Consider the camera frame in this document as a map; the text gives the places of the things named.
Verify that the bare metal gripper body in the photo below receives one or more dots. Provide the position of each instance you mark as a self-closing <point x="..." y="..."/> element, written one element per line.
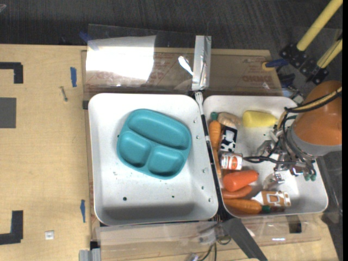
<point x="292" y="163"/>

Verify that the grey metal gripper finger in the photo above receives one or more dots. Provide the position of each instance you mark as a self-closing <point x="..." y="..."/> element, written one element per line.
<point x="266" y="148"/>
<point x="274" y="179"/>

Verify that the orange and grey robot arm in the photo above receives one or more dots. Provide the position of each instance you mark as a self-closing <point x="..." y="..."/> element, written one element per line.
<point x="320" y="124"/>

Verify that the yellow rounded toy food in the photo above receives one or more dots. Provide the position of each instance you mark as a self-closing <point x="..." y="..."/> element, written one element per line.
<point x="257" y="119"/>

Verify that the white plastic tray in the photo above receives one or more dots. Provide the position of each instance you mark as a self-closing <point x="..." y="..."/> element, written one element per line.
<point x="152" y="200"/>
<point x="304" y="197"/>

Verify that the small orange and white can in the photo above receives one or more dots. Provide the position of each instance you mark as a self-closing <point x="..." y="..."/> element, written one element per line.
<point x="231" y="161"/>

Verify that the black and white cow-print carton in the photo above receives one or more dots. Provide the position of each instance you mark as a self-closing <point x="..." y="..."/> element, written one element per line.
<point x="228" y="139"/>

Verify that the orange carrot with green top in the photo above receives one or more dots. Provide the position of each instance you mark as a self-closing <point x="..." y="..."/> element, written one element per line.
<point x="244" y="206"/>

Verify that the orange sausage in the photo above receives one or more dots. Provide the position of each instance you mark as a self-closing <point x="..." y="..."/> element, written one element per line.
<point x="236" y="193"/>

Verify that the beige toy bread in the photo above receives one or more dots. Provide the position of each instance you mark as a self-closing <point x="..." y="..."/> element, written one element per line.
<point x="228" y="119"/>

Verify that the long orange carrot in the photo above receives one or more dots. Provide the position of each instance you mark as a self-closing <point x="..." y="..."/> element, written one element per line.
<point x="214" y="132"/>

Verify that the thin black and white rod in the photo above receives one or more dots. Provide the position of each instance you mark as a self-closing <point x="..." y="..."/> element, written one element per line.
<point x="208" y="140"/>

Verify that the teal divided plate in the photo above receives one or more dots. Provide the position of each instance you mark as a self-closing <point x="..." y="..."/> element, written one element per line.
<point x="153" y="143"/>

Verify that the small metal screw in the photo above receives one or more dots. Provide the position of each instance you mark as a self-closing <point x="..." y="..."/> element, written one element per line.
<point x="63" y="94"/>

